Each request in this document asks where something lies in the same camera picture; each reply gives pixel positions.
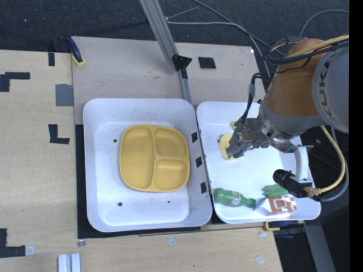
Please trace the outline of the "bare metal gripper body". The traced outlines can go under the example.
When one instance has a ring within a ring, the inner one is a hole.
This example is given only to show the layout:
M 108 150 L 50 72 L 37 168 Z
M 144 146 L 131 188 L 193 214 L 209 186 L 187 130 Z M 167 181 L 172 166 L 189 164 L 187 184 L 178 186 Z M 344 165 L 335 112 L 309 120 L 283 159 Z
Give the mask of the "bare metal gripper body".
M 233 121 L 232 127 L 234 132 L 230 143 L 237 145 L 237 152 L 241 146 L 247 146 L 247 151 L 274 147 L 281 152 L 294 152 L 299 148 L 292 142 L 295 135 L 278 131 L 265 119 L 247 118 L 244 123 L 241 120 Z

